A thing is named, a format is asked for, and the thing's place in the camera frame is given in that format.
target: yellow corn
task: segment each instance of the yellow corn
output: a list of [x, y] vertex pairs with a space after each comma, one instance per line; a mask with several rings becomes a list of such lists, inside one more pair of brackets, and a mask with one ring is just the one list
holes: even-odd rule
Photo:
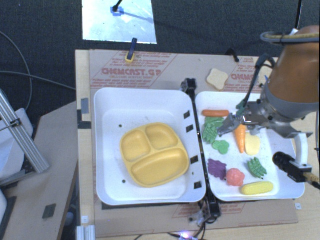
[[251, 196], [251, 195], [268, 193], [273, 189], [274, 189], [274, 185], [272, 182], [261, 181], [261, 182], [255, 182], [255, 183], [244, 185], [240, 191], [242, 194], [246, 196]]

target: black fabric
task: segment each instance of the black fabric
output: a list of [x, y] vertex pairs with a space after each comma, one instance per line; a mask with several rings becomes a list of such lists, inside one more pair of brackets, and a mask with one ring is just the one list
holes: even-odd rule
[[[280, 55], [282, 48], [260, 41], [267, 31], [294, 28], [299, 0], [151, 0], [157, 45], [136, 50], [239, 56]], [[300, 27], [319, 25], [320, 0], [303, 0]], [[75, 50], [128, 50], [127, 43], [82, 39], [82, 0], [0, 0], [0, 31], [20, 48], [31, 74], [75, 87]], [[0, 36], [0, 71], [26, 73], [18, 52]], [[28, 115], [33, 124], [76, 100], [75, 91], [33, 81]], [[26, 77], [0, 74], [0, 88], [15, 109], [29, 97]]]

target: yellow plate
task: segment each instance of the yellow plate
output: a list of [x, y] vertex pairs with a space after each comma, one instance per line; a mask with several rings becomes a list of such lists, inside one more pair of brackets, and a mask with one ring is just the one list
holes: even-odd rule
[[184, 145], [164, 123], [151, 123], [127, 132], [120, 141], [120, 150], [133, 180], [146, 188], [173, 181], [189, 168]]

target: orange carrot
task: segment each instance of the orange carrot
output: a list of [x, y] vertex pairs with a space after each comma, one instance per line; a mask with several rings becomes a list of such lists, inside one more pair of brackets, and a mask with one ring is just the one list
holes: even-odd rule
[[229, 115], [228, 110], [209, 110], [205, 109], [202, 111], [202, 115], [209, 118], [223, 118]]
[[234, 130], [234, 135], [236, 139], [236, 143], [238, 144], [238, 148], [240, 153], [245, 152], [245, 143], [246, 143], [246, 126], [240, 124], [237, 129]]

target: orange sausage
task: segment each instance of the orange sausage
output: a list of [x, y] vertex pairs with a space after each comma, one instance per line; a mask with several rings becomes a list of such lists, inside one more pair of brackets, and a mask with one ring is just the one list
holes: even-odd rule
[[209, 110], [202, 111], [202, 115], [209, 118], [223, 118], [229, 115], [229, 110]]

